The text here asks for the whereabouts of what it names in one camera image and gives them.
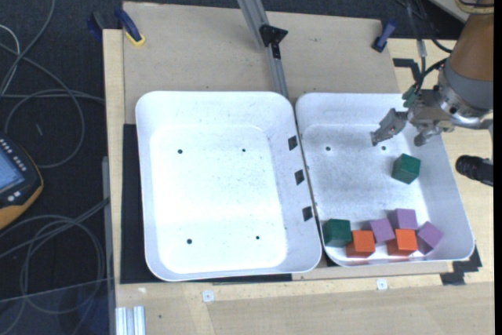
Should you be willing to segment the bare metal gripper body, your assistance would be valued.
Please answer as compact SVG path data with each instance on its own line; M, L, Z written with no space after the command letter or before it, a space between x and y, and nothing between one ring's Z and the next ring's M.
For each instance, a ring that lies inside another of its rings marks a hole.
M449 133L457 127L491 129L491 111L469 104L452 89L410 90L406 96L408 121L420 133Z

